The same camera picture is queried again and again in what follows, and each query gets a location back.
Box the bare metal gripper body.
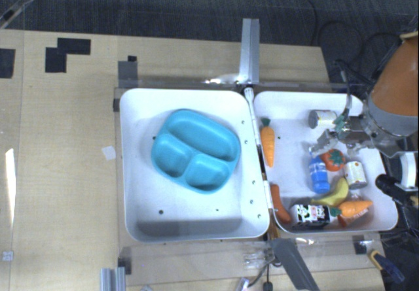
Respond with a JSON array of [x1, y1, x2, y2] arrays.
[[335, 114, 393, 153]]

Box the orange persimmon with green leaf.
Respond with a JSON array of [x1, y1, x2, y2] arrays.
[[319, 148, 347, 173]]

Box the grey and white can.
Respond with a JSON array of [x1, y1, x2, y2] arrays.
[[308, 109, 338, 129]]

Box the white plastic tray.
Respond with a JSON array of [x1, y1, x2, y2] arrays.
[[253, 90, 399, 235], [118, 88, 271, 244]]

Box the blue bottle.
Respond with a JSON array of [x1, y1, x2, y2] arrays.
[[308, 151, 331, 194]]

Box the yellow banana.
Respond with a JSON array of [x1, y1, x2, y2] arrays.
[[310, 177, 350, 208]]

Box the orange carrot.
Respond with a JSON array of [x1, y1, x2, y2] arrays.
[[329, 199, 374, 218], [260, 117, 276, 168]]

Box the orange packet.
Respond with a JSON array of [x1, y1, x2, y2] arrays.
[[337, 211, 373, 228]]

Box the black and white milk carton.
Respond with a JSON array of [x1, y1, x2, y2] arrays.
[[290, 203, 332, 230]]

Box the orange-red sausage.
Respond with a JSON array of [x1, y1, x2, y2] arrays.
[[269, 183, 293, 225]]

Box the blue divided plate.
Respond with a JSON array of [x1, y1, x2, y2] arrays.
[[150, 109, 242, 195]]

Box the black cylinder on white bracket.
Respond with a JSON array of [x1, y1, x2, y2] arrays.
[[374, 150, 419, 206]]

